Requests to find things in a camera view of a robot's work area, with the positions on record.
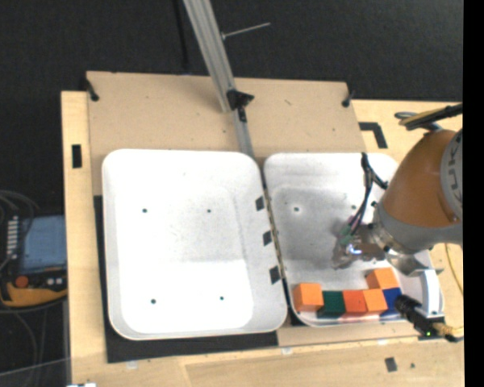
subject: black clamp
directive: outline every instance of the black clamp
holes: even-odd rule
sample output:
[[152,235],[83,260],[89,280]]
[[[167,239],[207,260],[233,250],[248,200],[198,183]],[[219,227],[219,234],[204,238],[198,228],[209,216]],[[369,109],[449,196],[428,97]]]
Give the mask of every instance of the black clamp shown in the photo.
[[246,123],[248,118],[245,114],[245,107],[255,98],[251,94],[245,94],[235,89],[229,90],[227,93],[227,101],[232,110],[236,110],[239,114],[239,120]]

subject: red-orange block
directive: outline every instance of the red-orange block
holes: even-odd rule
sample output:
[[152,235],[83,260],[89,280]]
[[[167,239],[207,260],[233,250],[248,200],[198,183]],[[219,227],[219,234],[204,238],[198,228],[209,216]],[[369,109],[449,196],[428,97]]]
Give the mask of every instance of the red-orange block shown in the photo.
[[392,268],[378,268],[369,273],[365,280],[370,289],[389,289],[400,286]]
[[302,282],[292,292],[296,311],[317,311],[324,305],[323,289],[315,282]]
[[384,292],[381,289],[364,289],[365,306],[367,314],[381,314],[387,311],[387,301]]
[[346,307],[346,314],[343,317],[360,317],[367,314],[363,289],[346,289],[342,296]]

